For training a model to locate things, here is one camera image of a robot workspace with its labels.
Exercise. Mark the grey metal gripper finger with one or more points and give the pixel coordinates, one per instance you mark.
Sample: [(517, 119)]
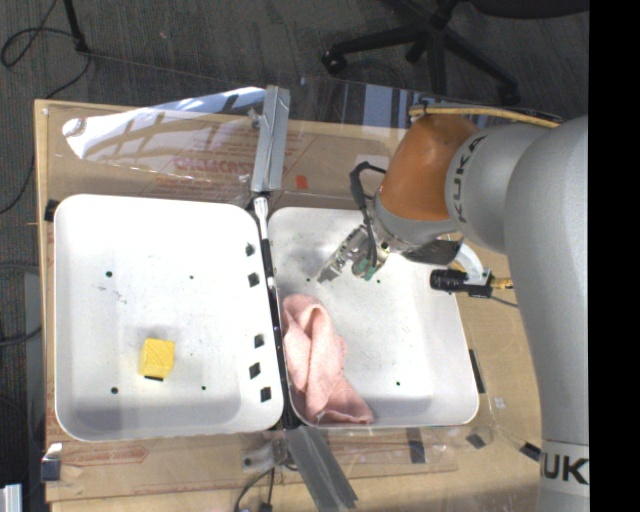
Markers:
[(333, 267)]

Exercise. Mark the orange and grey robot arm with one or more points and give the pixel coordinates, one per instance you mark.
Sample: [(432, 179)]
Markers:
[(545, 210)]

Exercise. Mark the white plastic tray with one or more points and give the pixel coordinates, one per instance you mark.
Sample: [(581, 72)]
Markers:
[(400, 340), (165, 300)]

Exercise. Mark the black office chair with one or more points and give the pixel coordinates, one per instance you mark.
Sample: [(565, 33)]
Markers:
[(436, 40)]

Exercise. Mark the yellow cube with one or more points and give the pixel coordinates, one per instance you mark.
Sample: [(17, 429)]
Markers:
[(157, 357)]

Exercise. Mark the black cylinder on white bracket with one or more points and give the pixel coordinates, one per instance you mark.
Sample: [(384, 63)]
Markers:
[(450, 280)]

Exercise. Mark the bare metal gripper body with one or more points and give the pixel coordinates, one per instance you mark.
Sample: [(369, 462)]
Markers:
[(365, 247)]

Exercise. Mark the pink cloth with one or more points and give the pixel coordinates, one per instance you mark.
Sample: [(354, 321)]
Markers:
[(315, 355)]

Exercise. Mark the brown cardboard board red print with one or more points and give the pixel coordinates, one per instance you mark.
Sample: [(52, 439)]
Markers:
[(150, 465)]

